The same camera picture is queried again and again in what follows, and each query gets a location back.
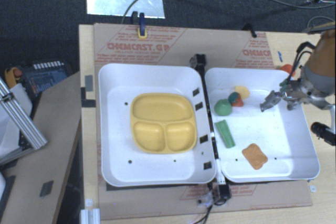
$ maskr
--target wooden table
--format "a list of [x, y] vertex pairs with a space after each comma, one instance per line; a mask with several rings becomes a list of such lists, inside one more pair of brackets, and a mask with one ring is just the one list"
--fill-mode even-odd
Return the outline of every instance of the wooden table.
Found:
[[[94, 48], [93, 26], [81, 25], [80, 28], [80, 70], [81, 87], [85, 86], [85, 77], [94, 76]], [[306, 35], [294, 33], [266, 33], [275, 67], [284, 63], [292, 63], [296, 49], [304, 41], [316, 44], [319, 35]], [[281, 63], [278, 52], [286, 62]], [[86, 93], [87, 99], [95, 99], [95, 91]], [[328, 98], [334, 103], [334, 96]], [[331, 118], [328, 111], [321, 111], [312, 105], [303, 105], [307, 123], [310, 126], [315, 121], [330, 124]], [[92, 199], [93, 204], [87, 209], [99, 208], [98, 178], [97, 178], [97, 139], [96, 139], [96, 110], [95, 108], [82, 108], [82, 140], [83, 140], [83, 170], [84, 170], [84, 198]], [[316, 192], [311, 193], [313, 206], [250, 210], [210, 214], [207, 223], [334, 223], [336, 211], [336, 172], [335, 172], [335, 147], [323, 140], [318, 140], [312, 134], [313, 142], [318, 154], [321, 172], [309, 185], [316, 187]], [[102, 224], [122, 223], [194, 223], [203, 215], [180, 215], [167, 217], [151, 217], [136, 219], [120, 219], [102, 221]]]

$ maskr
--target yellow plate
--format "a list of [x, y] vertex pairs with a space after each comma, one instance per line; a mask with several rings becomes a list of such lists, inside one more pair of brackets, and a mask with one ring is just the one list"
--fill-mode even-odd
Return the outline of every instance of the yellow plate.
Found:
[[131, 105], [131, 127], [136, 145], [148, 153], [186, 152], [197, 140], [193, 107], [178, 94], [137, 96]]

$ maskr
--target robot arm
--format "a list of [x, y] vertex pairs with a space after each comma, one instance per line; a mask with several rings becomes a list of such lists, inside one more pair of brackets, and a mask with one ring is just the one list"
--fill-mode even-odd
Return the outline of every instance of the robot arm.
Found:
[[[306, 64], [301, 68], [300, 78], [291, 80], [291, 75], [299, 64], [299, 60], [306, 47], [313, 50]], [[317, 46], [305, 42], [297, 49], [297, 56], [293, 69], [288, 78], [281, 84], [279, 92], [271, 91], [260, 104], [261, 111], [265, 111], [279, 103], [282, 99], [287, 102], [287, 109], [292, 110], [297, 104], [311, 103], [322, 110], [331, 113], [331, 127], [321, 123], [314, 123], [311, 130], [327, 143], [335, 145], [335, 104], [326, 101], [326, 97], [335, 94], [335, 23], [333, 29], [321, 34]]]

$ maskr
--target white tray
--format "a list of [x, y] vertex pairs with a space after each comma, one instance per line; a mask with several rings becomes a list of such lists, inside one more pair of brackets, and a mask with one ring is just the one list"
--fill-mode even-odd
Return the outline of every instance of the white tray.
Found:
[[[220, 168], [231, 181], [264, 182], [276, 180], [312, 179], [320, 171], [309, 128], [302, 107], [292, 111], [281, 101], [277, 106], [260, 111], [259, 104], [271, 90], [277, 91], [287, 73], [280, 70], [213, 68], [205, 75], [213, 122], [227, 121], [235, 147], [226, 148], [216, 127], [215, 136]], [[242, 108], [233, 107], [231, 115], [217, 116], [214, 106], [227, 99], [235, 86], [246, 86], [250, 97]], [[253, 169], [242, 154], [248, 145], [256, 143], [268, 157], [259, 170]]]
[[[195, 147], [179, 154], [151, 154], [132, 137], [130, 107], [143, 93], [175, 93], [194, 107]], [[114, 186], [202, 184], [216, 174], [202, 81], [189, 67], [123, 65], [112, 63], [99, 71], [102, 174]], [[195, 110], [195, 105], [203, 108]], [[200, 137], [208, 141], [201, 143]]]

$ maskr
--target yellow divided plate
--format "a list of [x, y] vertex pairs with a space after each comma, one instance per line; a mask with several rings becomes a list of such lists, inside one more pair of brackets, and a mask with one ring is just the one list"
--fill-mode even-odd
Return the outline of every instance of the yellow divided plate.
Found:
[[178, 94], [137, 96], [131, 105], [131, 127], [136, 145], [148, 153], [186, 152], [197, 140], [193, 107]]

